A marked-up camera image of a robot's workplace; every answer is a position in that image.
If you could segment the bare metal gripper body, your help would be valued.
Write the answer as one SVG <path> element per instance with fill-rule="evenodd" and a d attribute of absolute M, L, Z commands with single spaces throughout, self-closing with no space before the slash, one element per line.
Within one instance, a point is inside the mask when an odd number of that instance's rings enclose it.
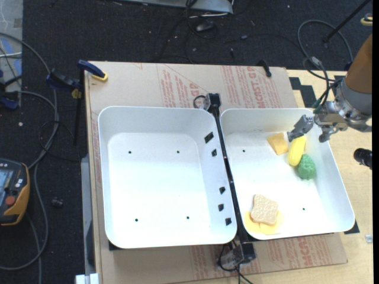
<path fill-rule="evenodd" d="M 370 133 L 372 126 L 367 124 L 370 115 L 363 114 L 347 102 L 326 101 L 314 110 L 314 123 L 324 130 L 345 131 L 348 128 Z"/>

